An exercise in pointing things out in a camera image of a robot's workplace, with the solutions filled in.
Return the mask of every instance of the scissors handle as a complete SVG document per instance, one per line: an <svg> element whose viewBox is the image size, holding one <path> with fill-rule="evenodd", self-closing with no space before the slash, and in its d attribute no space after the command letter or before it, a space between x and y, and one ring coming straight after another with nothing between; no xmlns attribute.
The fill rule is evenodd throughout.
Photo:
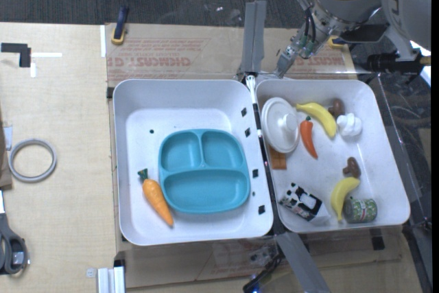
<svg viewBox="0 0 439 293"><path fill-rule="evenodd" d="M5 213L0 213L0 244L2 242L5 243L5 250L0 245L0 269L4 268L8 274L16 274L27 262L27 248L23 238L10 229ZM23 252L23 262L14 263L14 253L19 252Z"/></svg>

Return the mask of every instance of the brown mushroom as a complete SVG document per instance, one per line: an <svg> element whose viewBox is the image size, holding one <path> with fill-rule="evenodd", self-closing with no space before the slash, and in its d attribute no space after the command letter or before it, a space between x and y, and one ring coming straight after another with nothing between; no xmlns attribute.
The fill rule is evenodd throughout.
<svg viewBox="0 0 439 293"><path fill-rule="evenodd" d="M351 173L355 178L359 178L361 170L359 169L357 160L351 156L348 158L348 165L343 169L344 174Z"/></svg>
<svg viewBox="0 0 439 293"><path fill-rule="evenodd" d="M335 119L337 119L337 117L339 117L340 115L344 115L343 102L340 99L335 98L333 101L333 105L328 108L328 111L331 115L334 116Z"/></svg>

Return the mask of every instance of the metal ring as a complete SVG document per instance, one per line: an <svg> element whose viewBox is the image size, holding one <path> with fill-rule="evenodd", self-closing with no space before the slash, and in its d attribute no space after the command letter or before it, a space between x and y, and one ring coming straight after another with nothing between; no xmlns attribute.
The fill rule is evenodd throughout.
<svg viewBox="0 0 439 293"><path fill-rule="evenodd" d="M18 173L14 168L14 157L16 153L23 149L24 147L27 147L29 145L41 145L47 150L49 150L50 155L52 156L52 164L49 166L46 172L43 172L41 175L31 177L31 176L24 176L20 173ZM11 149L11 153L9 154L9 167L11 169L12 174L15 178L22 182L27 183L35 183L39 182L41 180L44 180L46 177L48 177L56 166L56 153L54 147L52 147L48 142L44 141L43 139L37 139L37 138L31 138L31 139L25 139L24 141L18 142L14 147Z"/></svg>

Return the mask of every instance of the garlic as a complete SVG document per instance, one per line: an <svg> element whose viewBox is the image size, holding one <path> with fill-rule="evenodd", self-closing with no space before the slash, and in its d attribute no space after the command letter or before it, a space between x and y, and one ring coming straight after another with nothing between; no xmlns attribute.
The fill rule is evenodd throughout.
<svg viewBox="0 0 439 293"><path fill-rule="evenodd" d="M349 113L337 118L337 126L342 136L356 136L361 132L363 123L354 114Z"/></svg>

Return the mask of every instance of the green can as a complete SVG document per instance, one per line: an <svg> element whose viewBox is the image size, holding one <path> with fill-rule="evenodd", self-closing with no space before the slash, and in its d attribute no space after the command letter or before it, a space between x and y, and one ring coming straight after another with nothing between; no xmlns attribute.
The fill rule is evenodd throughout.
<svg viewBox="0 0 439 293"><path fill-rule="evenodd" d="M346 199L343 206L343 215L347 222L370 222L378 214L377 203L373 199Z"/></svg>

